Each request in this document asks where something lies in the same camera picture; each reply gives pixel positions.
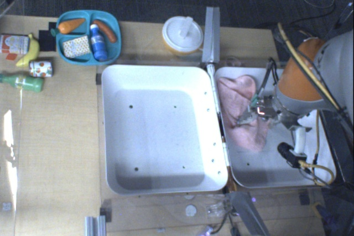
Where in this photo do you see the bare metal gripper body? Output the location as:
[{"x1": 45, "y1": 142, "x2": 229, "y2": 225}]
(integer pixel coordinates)
[{"x1": 249, "y1": 95, "x2": 283, "y2": 123}]

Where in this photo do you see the pink cloth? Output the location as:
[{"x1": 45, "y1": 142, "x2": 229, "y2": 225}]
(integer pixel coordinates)
[{"x1": 216, "y1": 75, "x2": 271, "y2": 153}]

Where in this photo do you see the white plastic tray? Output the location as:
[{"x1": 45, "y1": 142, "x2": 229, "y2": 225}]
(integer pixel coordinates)
[
  {"x1": 101, "y1": 64, "x2": 229, "y2": 196},
  {"x1": 214, "y1": 66, "x2": 337, "y2": 190}
]

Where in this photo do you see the white lidded yellow cup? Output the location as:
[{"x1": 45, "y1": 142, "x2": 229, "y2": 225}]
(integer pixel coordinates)
[{"x1": 162, "y1": 15, "x2": 205, "y2": 57}]

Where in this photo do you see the teal divided plate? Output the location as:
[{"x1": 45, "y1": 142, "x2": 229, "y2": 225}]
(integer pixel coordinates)
[{"x1": 55, "y1": 9, "x2": 122, "y2": 66}]

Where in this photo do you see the brown sausage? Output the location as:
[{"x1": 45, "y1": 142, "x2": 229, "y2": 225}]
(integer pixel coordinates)
[{"x1": 92, "y1": 19, "x2": 118, "y2": 44}]

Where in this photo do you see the blue bottle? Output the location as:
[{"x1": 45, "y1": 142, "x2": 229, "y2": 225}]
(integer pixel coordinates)
[{"x1": 89, "y1": 23, "x2": 108, "y2": 62}]

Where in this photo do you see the yellow patterned packet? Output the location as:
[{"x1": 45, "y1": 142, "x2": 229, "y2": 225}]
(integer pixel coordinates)
[{"x1": 61, "y1": 35, "x2": 92, "y2": 59}]

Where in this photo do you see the orange carrot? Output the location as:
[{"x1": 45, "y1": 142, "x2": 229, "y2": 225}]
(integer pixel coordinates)
[{"x1": 50, "y1": 18, "x2": 86, "y2": 37}]

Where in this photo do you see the small can with orange print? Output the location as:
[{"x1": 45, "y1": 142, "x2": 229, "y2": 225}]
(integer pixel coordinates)
[{"x1": 28, "y1": 60, "x2": 54, "y2": 78}]

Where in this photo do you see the green bottle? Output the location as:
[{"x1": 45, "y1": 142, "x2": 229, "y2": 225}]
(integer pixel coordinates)
[{"x1": 0, "y1": 73, "x2": 45, "y2": 93}]

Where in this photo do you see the yellow banana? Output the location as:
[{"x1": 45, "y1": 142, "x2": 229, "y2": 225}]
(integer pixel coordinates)
[{"x1": 15, "y1": 33, "x2": 40, "y2": 68}]

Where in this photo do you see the white and orange carton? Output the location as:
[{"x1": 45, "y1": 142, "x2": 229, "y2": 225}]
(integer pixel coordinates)
[{"x1": 0, "y1": 33, "x2": 31, "y2": 55}]

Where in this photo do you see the black cylinder on white bracket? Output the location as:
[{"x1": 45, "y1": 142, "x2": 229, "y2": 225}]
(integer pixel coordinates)
[{"x1": 277, "y1": 125, "x2": 312, "y2": 170}]

